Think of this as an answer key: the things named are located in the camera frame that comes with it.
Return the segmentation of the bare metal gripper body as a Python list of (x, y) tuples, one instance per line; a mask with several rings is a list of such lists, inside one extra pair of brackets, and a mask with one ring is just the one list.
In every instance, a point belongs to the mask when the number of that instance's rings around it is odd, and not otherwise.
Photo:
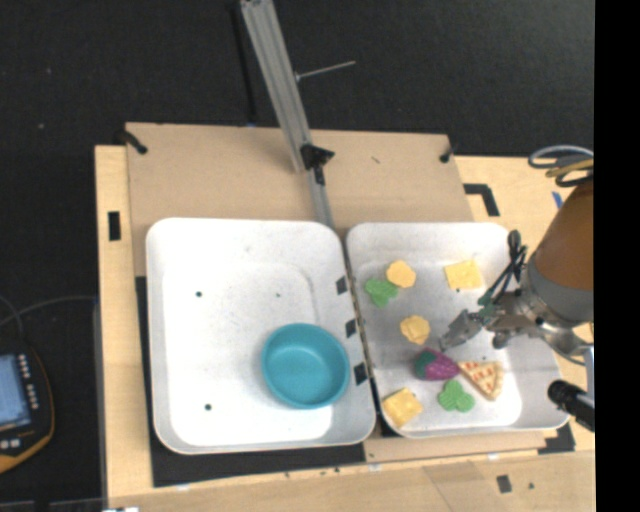
[(492, 346), (504, 349), (514, 339), (545, 340), (547, 304), (536, 294), (517, 289), (491, 301), (481, 310), (484, 328), (492, 333)]

